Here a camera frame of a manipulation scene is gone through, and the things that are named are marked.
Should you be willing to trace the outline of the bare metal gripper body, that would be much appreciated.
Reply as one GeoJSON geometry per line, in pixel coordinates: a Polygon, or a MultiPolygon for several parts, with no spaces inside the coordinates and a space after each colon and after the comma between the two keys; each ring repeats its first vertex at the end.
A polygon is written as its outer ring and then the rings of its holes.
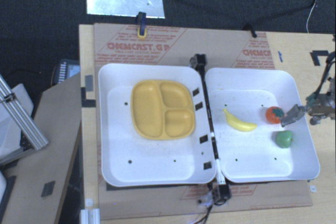
{"type": "Polygon", "coordinates": [[[310,124],[320,124],[323,119],[335,120],[335,94],[331,91],[319,94],[314,93],[306,98],[306,111],[311,116],[310,124]]]}

